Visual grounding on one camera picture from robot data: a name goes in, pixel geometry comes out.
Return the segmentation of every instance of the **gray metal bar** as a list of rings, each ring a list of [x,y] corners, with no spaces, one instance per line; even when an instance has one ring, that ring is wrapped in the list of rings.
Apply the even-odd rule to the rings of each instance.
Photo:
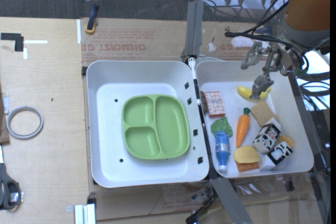
[[[219,177],[210,181],[234,224],[253,224],[230,181]]]
[[[195,1],[188,3],[187,30],[185,38],[185,56],[198,56],[202,45],[202,20],[204,2]]]

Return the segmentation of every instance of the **cow print carton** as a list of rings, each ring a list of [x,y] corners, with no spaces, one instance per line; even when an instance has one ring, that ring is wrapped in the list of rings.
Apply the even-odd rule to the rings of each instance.
[[[253,140],[252,145],[260,153],[266,154],[272,150],[280,133],[281,133],[280,124],[274,118],[271,118],[261,128],[256,138]]]
[[[262,157],[260,161],[260,170],[271,170],[276,167],[281,161],[292,154],[292,148],[287,144],[286,141],[282,141],[273,150],[271,150],[267,155]]]

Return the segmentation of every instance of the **metal ring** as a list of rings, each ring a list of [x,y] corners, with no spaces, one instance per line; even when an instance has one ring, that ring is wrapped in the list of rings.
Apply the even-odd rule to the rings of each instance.
[[[13,116],[15,116],[17,113],[21,112],[21,111],[32,111],[34,112],[40,119],[40,125],[39,127],[34,131],[32,132],[31,134],[27,134],[27,135],[21,135],[21,134],[17,134],[15,133],[12,128],[10,127],[11,125],[11,120],[13,118]],[[36,136],[42,129],[43,127],[43,117],[42,117],[42,114],[41,112],[39,112],[36,108],[33,108],[32,106],[19,106],[18,108],[15,108],[14,110],[12,110],[9,115],[8,115],[8,118],[7,118],[7,128],[8,128],[8,131],[9,133],[17,138],[17,139],[30,139],[34,136]]]

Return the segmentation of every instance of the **scissors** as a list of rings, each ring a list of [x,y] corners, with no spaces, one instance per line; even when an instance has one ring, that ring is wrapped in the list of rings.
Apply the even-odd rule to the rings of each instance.
[[[12,195],[18,195],[17,199],[12,199]],[[0,145],[0,208],[11,210],[21,203],[21,189],[6,172],[2,146]]]

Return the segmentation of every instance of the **toy carrot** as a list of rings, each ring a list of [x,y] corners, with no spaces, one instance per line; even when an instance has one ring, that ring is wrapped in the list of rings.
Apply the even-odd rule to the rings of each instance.
[[[251,119],[248,113],[250,113],[250,109],[244,108],[244,114],[241,115],[238,119],[237,134],[236,134],[236,147],[240,147],[247,133],[247,129],[250,125]]]

